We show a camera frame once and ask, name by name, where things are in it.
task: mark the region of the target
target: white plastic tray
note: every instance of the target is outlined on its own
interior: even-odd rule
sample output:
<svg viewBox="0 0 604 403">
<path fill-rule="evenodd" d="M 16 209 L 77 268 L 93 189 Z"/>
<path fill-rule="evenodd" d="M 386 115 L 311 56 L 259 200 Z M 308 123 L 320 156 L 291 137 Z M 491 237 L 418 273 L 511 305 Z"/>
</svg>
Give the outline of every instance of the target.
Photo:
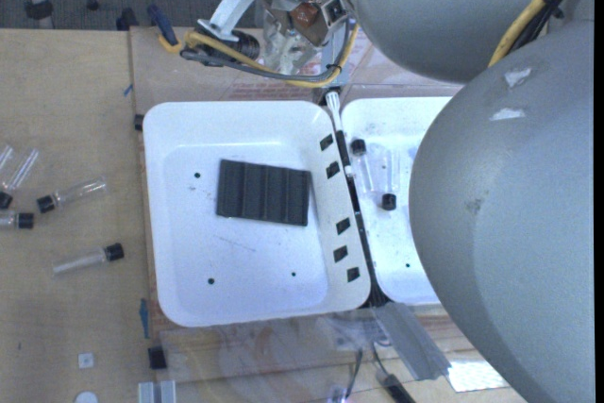
<svg viewBox="0 0 604 403">
<path fill-rule="evenodd" d="M 159 304 L 205 327 L 346 311 L 370 279 L 328 115 L 302 101 L 165 103 L 144 117 Z M 216 215 L 221 159 L 311 172 L 309 224 Z M 338 161 L 340 172 L 327 178 Z M 350 228 L 338 234 L 337 224 Z M 334 254 L 345 247 L 346 256 Z"/>
<path fill-rule="evenodd" d="M 355 175 L 363 222 L 377 283 L 395 302 L 438 302 L 415 250 L 409 224 L 411 166 L 428 127 L 450 97 L 400 97 L 358 99 L 344 107 L 342 123 L 348 143 L 363 139 L 368 151 L 388 147 L 400 159 L 400 185 L 396 210 L 380 207 L 381 194 L 363 193 L 360 174 Z"/>
</svg>

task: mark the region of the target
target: black cap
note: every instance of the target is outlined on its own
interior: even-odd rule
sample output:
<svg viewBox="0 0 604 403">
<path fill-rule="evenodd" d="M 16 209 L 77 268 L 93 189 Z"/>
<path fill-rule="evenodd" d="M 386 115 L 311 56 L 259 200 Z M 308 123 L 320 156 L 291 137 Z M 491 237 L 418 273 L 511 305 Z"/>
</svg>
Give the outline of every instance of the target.
<svg viewBox="0 0 604 403">
<path fill-rule="evenodd" d="M 113 262 L 114 260 L 119 260 L 124 258 L 124 248 L 120 243 L 114 243 L 113 245 L 108 245 L 105 247 L 105 255 L 107 256 L 107 260 L 109 262 Z"/>
<path fill-rule="evenodd" d="M 367 147 L 365 146 L 365 140 L 355 140 L 350 144 L 353 155 L 364 155 L 367 153 Z"/>
<path fill-rule="evenodd" d="M 38 198 L 37 202 L 38 208 L 40 209 L 40 213 L 47 213 L 48 211 L 55 209 L 55 201 L 50 195 Z"/>
<path fill-rule="evenodd" d="M 11 202 L 12 196 L 6 192 L 0 192 L 0 210 L 6 210 L 8 207 L 10 207 Z"/>
<path fill-rule="evenodd" d="M 381 196 L 381 207 L 385 210 L 394 210 L 396 208 L 396 195 L 385 193 Z"/>
<path fill-rule="evenodd" d="M 17 215 L 17 227 L 18 228 L 33 228 L 34 227 L 34 214 L 33 213 L 19 213 Z"/>
</svg>

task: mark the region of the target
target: table surface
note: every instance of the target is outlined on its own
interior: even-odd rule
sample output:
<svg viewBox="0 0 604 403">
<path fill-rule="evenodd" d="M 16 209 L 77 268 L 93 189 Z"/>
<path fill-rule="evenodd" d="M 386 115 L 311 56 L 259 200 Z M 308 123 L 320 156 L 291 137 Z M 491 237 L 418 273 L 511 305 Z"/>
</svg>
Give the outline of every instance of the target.
<svg viewBox="0 0 604 403">
<path fill-rule="evenodd" d="M 83 391 L 100 402 L 137 401 L 138 383 L 155 375 L 142 311 L 149 283 L 130 37 L 0 29 L 0 45 L 0 143 L 41 153 L 14 208 L 34 211 L 36 198 L 99 175 L 110 187 L 102 198 L 36 214 L 33 230 L 0 234 L 2 401 L 64 403 Z M 123 260 L 52 277 L 53 260 L 115 242 Z M 83 353 L 94 354 L 94 367 L 78 367 Z M 245 401 L 228 380 L 202 384 L 183 384 L 177 401 Z M 444 378 L 406 388 L 418 403 L 524 401 L 510 388 L 456 394 Z M 353 400 L 392 401 L 381 390 Z"/>
</svg>

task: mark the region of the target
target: wooden table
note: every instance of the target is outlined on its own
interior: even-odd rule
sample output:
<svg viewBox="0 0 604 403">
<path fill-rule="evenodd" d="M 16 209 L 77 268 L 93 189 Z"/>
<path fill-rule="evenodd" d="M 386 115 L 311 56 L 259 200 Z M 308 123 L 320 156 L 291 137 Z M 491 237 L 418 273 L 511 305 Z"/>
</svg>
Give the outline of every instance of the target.
<svg viewBox="0 0 604 403">
<path fill-rule="evenodd" d="M 0 232 L 3 403 L 71 402 L 83 391 L 102 403 L 134 402 L 138 383 L 157 376 L 147 358 L 157 341 L 147 339 L 141 311 L 149 279 L 132 83 L 144 66 L 140 59 L 132 63 L 133 45 L 163 55 L 152 36 L 131 42 L 123 32 L 0 30 L 0 143 L 41 152 L 15 207 L 34 211 L 37 197 L 101 174 L 111 187 L 103 198 L 37 214 L 33 230 Z M 51 276 L 55 258 L 114 242 L 124 245 L 123 260 Z M 94 367 L 78 367 L 83 353 L 94 354 Z M 242 388 L 251 383 L 183 383 L 177 401 L 199 401 L 200 395 L 203 401 L 244 401 Z M 418 403 L 524 401 L 510 388 L 456 394 L 444 378 L 406 388 Z M 369 389 L 351 401 L 392 400 Z"/>
</svg>

